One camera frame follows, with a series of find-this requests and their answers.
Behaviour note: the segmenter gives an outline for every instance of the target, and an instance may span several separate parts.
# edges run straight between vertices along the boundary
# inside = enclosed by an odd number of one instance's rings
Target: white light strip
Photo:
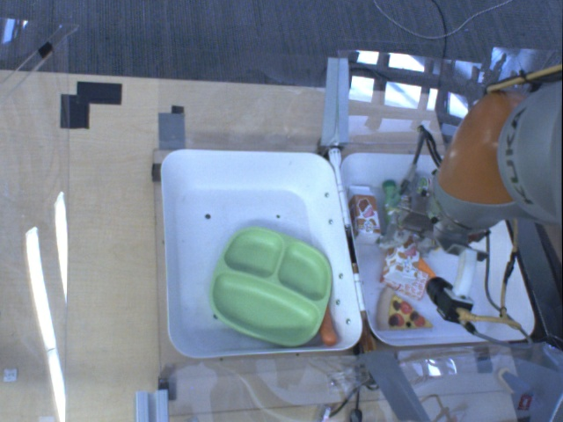
[[[64,204],[64,193],[59,193],[55,202],[55,233],[56,248],[59,253],[62,291],[67,300],[67,276],[69,270],[69,232],[67,227],[67,208]]]
[[[39,232],[36,227],[26,233],[26,256],[29,278],[32,285],[33,303],[39,321],[43,345],[48,357],[49,373],[55,394],[55,405],[59,416],[59,422],[65,422],[66,397],[64,379],[62,377],[61,361],[56,348],[55,328],[47,297],[47,287],[41,264]]]

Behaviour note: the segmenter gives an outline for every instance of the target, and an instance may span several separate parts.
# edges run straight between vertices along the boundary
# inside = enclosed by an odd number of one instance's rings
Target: pizza slice
[[[409,302],[386,287],[377,303],[377,327],[379,330],[411,330],[431,328],[432,324]]]

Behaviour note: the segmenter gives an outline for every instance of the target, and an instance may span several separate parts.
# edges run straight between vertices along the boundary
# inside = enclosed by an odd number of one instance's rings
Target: toy food package
[[[434,277],[435,273],[420,257],[412,239],[387,251],[381,281],[397,294],[420,300],[428,280]]]
[[[373,244],[381,233],[376,197],[368,186],[350,186],[348,195],[356,241]]]

